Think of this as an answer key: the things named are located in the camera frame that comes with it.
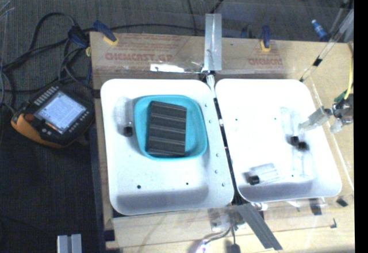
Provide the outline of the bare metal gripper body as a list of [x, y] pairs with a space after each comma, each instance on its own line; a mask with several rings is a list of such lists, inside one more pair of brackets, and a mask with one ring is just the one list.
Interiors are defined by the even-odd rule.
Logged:
[[354, 119], [354, 94], [351, 93], [346, 99], [341, 99], [333, 104], [333, 115], [340, 120]]

